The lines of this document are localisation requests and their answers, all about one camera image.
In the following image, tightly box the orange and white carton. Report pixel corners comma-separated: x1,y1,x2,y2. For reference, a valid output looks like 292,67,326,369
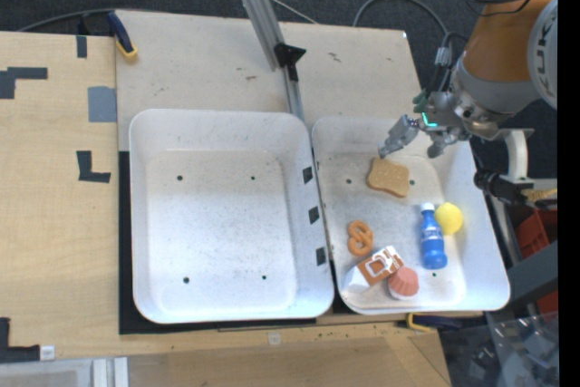
342,245,406,295

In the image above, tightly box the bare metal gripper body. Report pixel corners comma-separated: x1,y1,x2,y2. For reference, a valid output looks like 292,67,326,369
422,91,505,142

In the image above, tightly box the black cylinder on white bracket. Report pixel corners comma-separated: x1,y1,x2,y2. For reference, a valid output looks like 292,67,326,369
473,129,537,208

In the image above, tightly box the blue bottle with white cap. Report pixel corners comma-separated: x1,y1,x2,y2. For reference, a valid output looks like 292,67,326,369
418,201,449,271

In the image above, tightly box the brown toast slice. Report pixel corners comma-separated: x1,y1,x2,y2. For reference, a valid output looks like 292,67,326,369
365,156,411,199

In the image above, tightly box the pink cupcake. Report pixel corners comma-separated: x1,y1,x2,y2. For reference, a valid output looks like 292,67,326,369
387,266,421,302

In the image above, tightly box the orange pretzel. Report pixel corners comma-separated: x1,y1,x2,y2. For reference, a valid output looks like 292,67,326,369
346,219,375,258

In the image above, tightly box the yellow lemon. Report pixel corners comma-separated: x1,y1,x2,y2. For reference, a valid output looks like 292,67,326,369
433,201,465,237

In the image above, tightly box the white plastic tray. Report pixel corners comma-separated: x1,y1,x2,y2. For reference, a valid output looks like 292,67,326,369
311,114,512,316
128,108,336,325

